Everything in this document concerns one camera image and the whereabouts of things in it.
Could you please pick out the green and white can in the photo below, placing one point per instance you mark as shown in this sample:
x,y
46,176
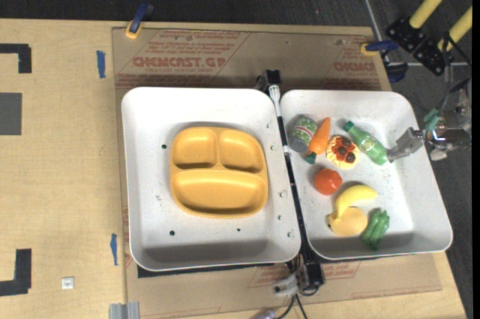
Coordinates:
x,y
300,133

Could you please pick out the orange carrot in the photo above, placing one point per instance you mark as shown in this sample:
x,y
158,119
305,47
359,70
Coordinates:
x,y
321,139

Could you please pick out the green plastic bottle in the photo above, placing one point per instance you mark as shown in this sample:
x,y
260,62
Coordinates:
x,y
367,143

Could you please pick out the small white square block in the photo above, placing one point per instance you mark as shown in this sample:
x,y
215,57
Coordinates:
x,y
68,283

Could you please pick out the green bean bundle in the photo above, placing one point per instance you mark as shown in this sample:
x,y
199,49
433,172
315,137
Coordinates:
x,y
376,229

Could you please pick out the yellow spaghetti with meatballs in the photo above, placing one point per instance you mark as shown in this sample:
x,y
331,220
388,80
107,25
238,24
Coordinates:
x,y
341,154

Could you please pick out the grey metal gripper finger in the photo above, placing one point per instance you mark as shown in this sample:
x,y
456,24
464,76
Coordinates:
x,y
408,141

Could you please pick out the white plastic tray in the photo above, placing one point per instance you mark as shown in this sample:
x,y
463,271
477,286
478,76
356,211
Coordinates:
x,y
408,197
150,167

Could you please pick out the orange tomato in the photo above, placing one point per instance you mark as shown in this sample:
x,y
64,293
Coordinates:
x,y
327,181

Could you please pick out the thin black and white rod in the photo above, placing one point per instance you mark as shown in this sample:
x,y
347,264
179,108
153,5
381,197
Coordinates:
x,y
291,175

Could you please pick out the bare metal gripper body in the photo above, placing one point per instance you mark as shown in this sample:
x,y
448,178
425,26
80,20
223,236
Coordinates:
x,y
455,133

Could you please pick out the orange divided plate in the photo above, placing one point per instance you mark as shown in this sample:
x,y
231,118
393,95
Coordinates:
x,y
217,190

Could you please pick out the yellow banana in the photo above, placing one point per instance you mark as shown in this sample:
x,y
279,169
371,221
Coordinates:
x,y
354,195

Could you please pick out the brown cardboard board red print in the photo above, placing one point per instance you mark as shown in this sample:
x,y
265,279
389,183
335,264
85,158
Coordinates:
x,y
240,55

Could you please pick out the yellow round biscuit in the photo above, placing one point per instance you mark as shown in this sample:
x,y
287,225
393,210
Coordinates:
x,y
352,223

